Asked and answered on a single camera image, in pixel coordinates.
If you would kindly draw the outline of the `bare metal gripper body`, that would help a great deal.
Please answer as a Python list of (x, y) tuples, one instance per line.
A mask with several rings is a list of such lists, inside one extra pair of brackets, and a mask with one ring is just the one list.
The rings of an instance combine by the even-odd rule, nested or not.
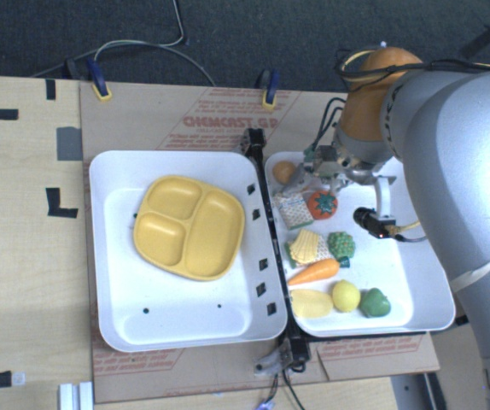
[(348, 185), (373, 185), (376, 174), (393, 157), (384, 144), (331, 144), (319, 146), (313, 158), (313, 175), (330, 184), (345, 177)]

